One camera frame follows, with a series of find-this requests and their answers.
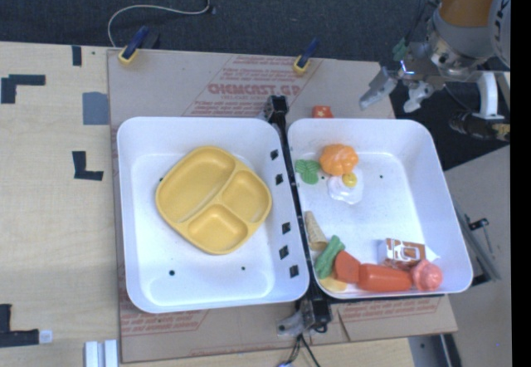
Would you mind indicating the brown and white carton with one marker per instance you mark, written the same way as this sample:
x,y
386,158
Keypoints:
x,y
404,252

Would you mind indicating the green toy vegetable stalk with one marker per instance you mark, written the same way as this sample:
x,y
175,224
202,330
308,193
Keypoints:
x,y
327,259

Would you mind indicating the orange toy tangerine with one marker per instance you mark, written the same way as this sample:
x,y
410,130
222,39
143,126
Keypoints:
x,y
338,158

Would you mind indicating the red cube with yellow star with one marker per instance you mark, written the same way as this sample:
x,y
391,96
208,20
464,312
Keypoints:
x,y
322,111

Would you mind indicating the orange toy carrot piece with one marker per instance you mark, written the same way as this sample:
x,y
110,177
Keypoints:
x,y
346,267

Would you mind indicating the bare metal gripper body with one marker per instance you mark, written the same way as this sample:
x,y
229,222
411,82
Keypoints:
x,y
439,64

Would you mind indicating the yellow divided plate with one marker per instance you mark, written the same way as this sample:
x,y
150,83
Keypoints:
x,y
195,187

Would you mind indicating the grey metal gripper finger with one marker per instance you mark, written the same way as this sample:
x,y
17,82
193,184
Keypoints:
x,y
417,93
378,89

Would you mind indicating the green toy leaf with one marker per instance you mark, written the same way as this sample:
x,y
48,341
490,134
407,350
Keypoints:
x,y
308,172

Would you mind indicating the yellow toy slice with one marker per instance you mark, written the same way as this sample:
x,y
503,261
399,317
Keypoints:
x,y
332,285

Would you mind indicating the white plastic tray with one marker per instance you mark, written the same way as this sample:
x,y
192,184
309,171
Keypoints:
x,y
398,199
207,278

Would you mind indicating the brown cardboard board red print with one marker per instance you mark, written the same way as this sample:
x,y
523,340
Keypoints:
x,y
166,83

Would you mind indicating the tan toy ice cream cone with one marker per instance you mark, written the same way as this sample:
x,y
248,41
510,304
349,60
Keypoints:
x,y
315,230

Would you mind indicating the black cylinder on white bracket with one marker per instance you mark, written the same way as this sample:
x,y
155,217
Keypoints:
x,y
487,95

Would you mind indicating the white toy fried egg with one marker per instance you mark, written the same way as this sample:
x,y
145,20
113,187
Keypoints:
x,y
345,191

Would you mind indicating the thin black and white rod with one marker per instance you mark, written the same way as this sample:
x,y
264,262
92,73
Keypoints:
x,y
293,191

